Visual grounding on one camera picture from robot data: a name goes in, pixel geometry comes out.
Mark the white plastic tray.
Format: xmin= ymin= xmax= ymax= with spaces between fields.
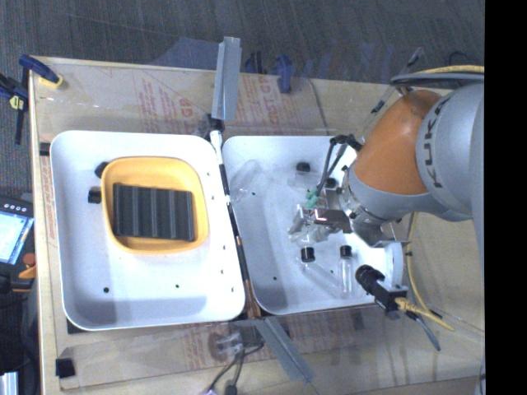
xmin=49 ymin=129 xmax=247 ymax=332
xmin=221 ymin=134 xmax=397 ymax=317

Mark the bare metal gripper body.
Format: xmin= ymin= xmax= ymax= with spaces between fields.
xmin=313 ymin=187 xmax=374 ymax=240

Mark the clear plastic bottle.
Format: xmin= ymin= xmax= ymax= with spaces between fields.
xmin=287 ymin=216 xmax=330 ymax=246

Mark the orange bowl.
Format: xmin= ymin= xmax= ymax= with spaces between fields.
xmin=100 ymin=156 xmax=210 ymax=256

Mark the black cylinder on white bracket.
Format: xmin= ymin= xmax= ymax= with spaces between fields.
xmin=354 ymin=239 xmax=411 ymax=314

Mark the thin black and white rod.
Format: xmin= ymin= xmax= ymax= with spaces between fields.
xmin=208 ymin=129 xmax=257 ymax=319

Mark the black block with thin wires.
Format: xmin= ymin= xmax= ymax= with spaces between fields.
xmin=231 ymin=319 xmax=265 ymax=347

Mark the black ribbed block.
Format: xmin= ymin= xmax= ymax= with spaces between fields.
xmin=111 ymin=182 xmax=196 ymax=243

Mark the brown cardboard board, red print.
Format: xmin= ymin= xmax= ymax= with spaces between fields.
xmin=27 ymin=55 xmax=486 ymax=395

